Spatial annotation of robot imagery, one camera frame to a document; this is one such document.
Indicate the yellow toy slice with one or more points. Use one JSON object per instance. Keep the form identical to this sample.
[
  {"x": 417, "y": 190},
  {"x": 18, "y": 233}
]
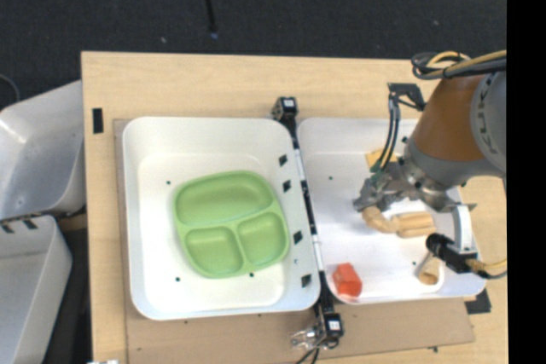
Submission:
[{"x": 374, "y": 157}]

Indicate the beige toy bread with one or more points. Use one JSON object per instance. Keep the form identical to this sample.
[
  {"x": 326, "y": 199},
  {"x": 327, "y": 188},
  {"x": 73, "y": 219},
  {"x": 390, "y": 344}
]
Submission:
[{"x": 430, "y": 272}]

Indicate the black cylinder on white bracket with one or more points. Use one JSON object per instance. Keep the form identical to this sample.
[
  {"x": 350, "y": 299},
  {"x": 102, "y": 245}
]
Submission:
[{"x": 448, "y": 252}]

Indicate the green divided plate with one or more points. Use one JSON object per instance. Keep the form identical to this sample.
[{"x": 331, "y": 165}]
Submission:
[{"x": 222, "y": 200}]

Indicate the white plastic tray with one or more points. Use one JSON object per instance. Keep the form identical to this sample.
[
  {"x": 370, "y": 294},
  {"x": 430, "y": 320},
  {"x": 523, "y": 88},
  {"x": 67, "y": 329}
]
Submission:
[
  {"x": 341, "y": 204},
  {"x": 162, "y": 226}
]

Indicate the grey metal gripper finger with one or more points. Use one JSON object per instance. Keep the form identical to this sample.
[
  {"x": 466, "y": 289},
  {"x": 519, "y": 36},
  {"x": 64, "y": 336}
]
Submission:
[
  {"x": 389, "y": 202},
  {"x": 363, "y": 201}
]

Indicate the beige toy sausage links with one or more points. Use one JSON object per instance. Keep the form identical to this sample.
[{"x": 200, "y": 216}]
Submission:
[{"x": 409, "y": 223}]

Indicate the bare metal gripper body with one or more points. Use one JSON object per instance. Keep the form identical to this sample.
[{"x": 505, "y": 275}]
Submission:
[{"x": 420, "y": 188}]

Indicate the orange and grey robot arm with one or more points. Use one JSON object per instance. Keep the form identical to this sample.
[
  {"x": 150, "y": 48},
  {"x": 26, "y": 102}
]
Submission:
[{"x": 452, "y": 128}]

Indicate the red carton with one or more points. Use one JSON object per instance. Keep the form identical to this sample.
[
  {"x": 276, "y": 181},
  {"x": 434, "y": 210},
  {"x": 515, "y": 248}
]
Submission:
[{"x": 346, "y": 279}]

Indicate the thin black and white rod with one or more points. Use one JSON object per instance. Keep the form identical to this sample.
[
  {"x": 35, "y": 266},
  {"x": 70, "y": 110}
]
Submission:
[{"x": 303, "y": 187}]

